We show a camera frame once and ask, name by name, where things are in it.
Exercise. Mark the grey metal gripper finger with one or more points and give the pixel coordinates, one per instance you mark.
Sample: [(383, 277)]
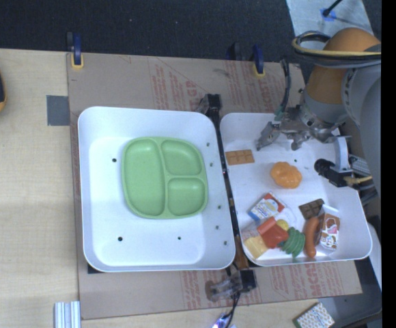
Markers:
[(268, 135), (298, 143)]

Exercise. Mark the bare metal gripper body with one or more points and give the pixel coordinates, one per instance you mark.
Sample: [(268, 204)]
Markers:
[(304, 125)]

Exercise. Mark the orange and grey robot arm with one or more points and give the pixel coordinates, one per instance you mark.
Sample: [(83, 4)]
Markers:
[(362, 91)]

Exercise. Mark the orange toy mandarin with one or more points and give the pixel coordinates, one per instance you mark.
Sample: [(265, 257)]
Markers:
[(286, 175)]

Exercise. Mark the orange square biscuit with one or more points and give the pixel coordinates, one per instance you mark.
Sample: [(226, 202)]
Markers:
[(239, 157)]

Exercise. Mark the white plastic tray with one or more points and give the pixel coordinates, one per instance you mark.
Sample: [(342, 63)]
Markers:
[(109, 183), (252, 179)]

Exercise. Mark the thin black and white rod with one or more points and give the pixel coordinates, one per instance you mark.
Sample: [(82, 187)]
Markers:
[(226, 174)]

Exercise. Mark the brown chocolate bar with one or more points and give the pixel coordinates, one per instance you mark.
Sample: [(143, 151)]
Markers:
[(310, 208)]

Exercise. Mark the white blue red carton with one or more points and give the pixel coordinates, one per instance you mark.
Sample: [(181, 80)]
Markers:
[(265, 207)]

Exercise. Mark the small yellow round toy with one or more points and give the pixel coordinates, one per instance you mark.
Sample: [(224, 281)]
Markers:
[(282, 224)]

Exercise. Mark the brown and white packet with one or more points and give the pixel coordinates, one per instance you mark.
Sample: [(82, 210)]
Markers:
[(330, 232)]

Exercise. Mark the red toy bottle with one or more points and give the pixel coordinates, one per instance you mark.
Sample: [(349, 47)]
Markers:
[(271, 234)]

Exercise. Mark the orange toy sausage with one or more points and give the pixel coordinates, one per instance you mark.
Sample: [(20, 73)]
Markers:
[(310, 238)]

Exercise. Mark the green ribbed toy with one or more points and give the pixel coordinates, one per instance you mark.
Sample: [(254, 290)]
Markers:
[(295, 243)]

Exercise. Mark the yellow toy cheese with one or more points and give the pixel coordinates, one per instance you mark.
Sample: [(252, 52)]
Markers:
[(254, 246)]

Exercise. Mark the green divided plate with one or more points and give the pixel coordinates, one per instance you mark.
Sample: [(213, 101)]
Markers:
[(143, 176)]

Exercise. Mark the brown cardboard board red print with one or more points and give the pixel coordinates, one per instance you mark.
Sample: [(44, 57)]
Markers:
[(123, 80)]

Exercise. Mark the green and white patterned carton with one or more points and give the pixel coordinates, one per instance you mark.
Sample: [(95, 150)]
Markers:
[(314, 317)]

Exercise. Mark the black cylinder on white bracket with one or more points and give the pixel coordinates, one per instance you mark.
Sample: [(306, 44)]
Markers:
[(329, 172)]

